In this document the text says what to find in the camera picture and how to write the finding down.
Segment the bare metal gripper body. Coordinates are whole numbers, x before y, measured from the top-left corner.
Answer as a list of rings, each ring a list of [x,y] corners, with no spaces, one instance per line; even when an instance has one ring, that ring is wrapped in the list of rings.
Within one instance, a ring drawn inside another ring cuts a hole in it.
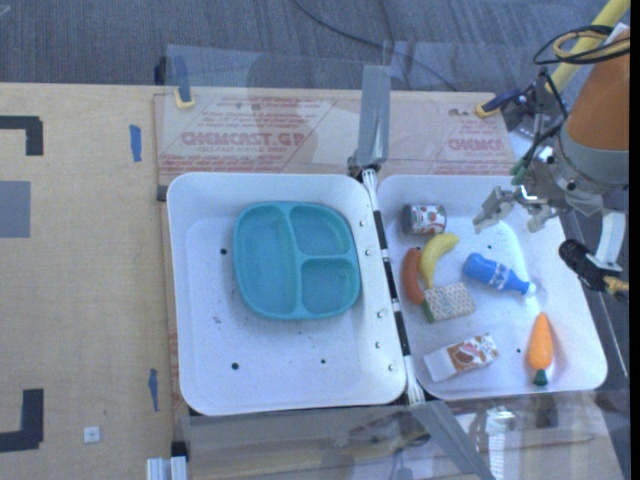
[[[594,215],[618,188],[618,153],[577,143],[555,143],[541,159],[527,153],[517,163],[524,202]]]

